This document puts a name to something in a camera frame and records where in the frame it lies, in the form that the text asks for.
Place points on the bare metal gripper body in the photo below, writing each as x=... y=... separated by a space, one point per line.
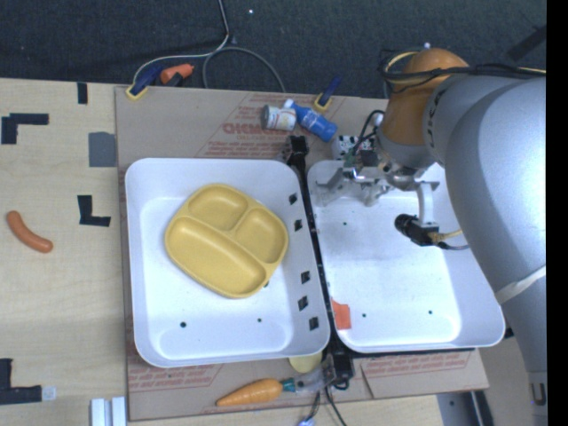
x=377 y=176

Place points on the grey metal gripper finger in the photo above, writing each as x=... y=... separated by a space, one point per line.
x=355 y=194
x=329 y=179

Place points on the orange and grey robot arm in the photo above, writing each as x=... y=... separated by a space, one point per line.
x=488 y=158

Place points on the blue bottle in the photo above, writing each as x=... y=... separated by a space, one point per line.
x=316 y=121

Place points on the small white can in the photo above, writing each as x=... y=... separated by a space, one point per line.
x=279 y=118

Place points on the white plastic tray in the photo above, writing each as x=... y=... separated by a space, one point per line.
x=390 y=282
x=222 y=326

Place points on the yellow divided plate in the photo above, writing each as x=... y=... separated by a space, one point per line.
x=222 y=242

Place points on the brown cardboard board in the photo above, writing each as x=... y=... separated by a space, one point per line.
x=177 y=122

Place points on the pale yellow round thing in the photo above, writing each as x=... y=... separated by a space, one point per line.
x=305 y=362

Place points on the orange carrot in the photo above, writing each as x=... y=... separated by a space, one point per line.
x=253 y=393

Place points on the orange sausage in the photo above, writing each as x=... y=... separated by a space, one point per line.
x=26 y=235

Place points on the black cylinder on white bracket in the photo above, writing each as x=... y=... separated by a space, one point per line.
x=412 y=228

